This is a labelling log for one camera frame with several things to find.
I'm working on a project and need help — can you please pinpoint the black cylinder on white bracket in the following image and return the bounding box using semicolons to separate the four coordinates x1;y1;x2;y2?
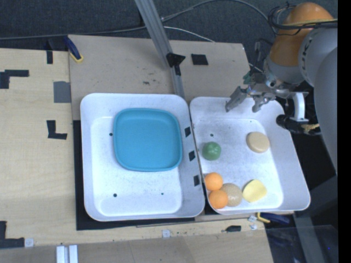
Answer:
275;92;321;135

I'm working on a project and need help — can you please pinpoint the white plastic tray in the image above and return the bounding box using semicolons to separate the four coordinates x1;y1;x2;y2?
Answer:
189;96;312;216
80;93;206;222

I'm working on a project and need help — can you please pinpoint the beige round biscuit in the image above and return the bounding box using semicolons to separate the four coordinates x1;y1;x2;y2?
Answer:
245;131;270;154

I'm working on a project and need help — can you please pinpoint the tan bread roll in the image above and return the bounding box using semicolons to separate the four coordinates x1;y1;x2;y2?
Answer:
220;182;244;208

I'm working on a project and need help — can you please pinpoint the green toy pepper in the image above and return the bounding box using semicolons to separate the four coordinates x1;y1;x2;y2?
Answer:
202;141;222;162

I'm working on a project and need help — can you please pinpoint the yellow toy cheese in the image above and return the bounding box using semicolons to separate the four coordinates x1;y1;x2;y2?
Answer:
242;179;268;203

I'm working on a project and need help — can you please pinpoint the brown cardboard board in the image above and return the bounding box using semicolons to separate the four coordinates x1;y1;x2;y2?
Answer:
67;34;292;228

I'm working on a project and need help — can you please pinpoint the orange ball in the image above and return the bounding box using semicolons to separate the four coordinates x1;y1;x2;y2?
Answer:
208;190;229;210
204;172;224;191

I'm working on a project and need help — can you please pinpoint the blue plate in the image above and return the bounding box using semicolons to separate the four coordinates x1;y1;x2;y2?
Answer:
112;107;184;172

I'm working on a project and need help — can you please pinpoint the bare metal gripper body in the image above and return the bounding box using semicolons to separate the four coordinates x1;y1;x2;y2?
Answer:
246;73;293;98

